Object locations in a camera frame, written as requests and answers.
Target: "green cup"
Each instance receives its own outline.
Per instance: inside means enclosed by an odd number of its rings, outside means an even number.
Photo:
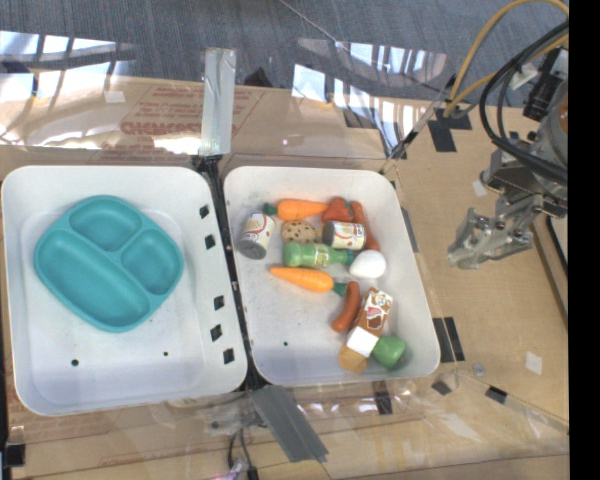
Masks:
[[[398,364],[406,348],[406,342],[397,336],[380,336],[371,354],[382,366],[391,370]]]

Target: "cookie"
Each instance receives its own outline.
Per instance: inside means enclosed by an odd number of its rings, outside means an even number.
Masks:
[[[306,220],[288,220],[282,225],[280,235],[285,244],[289,242],[309,244],[316,240],[316,228]]]

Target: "green bottle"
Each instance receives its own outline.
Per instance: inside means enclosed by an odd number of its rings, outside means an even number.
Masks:
[[[285,267],[328,267],[332,263],[351,265],[354,254],[349,249],[334,249],[326,244],[284,244],[282,261]]]

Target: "white egg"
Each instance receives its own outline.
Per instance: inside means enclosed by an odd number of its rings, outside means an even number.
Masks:
[[[387,260],[380,251],[362,251],[349,266],[349,273],[361,279],[377,279],[387,269]]]

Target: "teal divided plate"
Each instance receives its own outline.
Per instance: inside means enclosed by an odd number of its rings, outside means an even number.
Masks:
[[[184,268],[169,235],[133,205],[93,196],[42,235],[34,265],[44,285],[99,329],[123,332],[149,318],[172,293]]]

